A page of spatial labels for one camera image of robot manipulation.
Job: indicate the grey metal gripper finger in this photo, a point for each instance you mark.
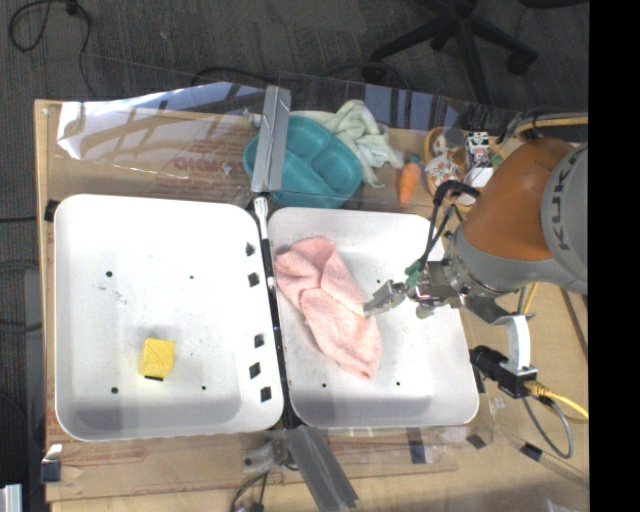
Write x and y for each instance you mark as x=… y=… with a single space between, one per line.
x=425 y=312
x=384 y=299

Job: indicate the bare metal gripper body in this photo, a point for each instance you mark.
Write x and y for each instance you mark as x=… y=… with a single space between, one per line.
x=440 y=282

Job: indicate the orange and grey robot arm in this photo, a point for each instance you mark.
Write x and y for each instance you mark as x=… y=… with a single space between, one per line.
x=515 y=210

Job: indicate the white plastic tray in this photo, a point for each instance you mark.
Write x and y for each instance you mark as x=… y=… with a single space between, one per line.
x=425 y=360
x=165 y=310

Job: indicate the pink cloth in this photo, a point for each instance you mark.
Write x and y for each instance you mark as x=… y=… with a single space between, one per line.
x=330 y=305

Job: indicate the orange carrot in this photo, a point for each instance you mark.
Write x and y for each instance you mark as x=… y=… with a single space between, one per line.
x=409 y=180

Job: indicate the white red patterned packet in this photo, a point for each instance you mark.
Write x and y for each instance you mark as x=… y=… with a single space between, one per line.
x=444 y=169

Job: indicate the wooden bowl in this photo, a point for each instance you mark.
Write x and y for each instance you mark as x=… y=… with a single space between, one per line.
x=431 y=145

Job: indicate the small white printed carton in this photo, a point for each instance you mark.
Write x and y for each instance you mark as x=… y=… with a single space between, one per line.
x=477 y=146

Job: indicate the teal divided plate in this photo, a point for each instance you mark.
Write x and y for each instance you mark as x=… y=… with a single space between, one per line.
x=320 y=165

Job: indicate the white and green cloth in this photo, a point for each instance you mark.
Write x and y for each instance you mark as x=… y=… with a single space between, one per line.
x=362 y=132

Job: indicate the yellow cube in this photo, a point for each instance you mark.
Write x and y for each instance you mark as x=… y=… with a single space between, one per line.
x=157 y=357

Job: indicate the black office chair base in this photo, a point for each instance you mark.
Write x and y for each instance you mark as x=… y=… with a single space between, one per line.
x=465 y=35

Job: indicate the black cylinder on white bracket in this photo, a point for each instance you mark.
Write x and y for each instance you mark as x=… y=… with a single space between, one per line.
x=520 y=345

